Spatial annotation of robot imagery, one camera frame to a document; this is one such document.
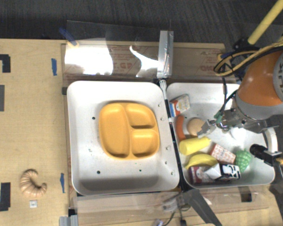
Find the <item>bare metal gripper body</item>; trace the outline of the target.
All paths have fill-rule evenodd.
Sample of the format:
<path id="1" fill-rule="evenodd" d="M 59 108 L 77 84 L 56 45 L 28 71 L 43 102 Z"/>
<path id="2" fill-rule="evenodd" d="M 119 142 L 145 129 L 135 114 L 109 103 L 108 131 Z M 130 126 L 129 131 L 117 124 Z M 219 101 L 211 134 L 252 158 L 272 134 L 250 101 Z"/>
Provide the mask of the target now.
<path id="1" fill-rule="evenodd" d="M 218 114 L 216 126 L 226 131 L 231 128 L 243 128 L 259 134 L 269 128 L 275 128 L 275 123 L 270 119 L 253 119 L 243 114 L 238 108 L 231 108 Z"/>

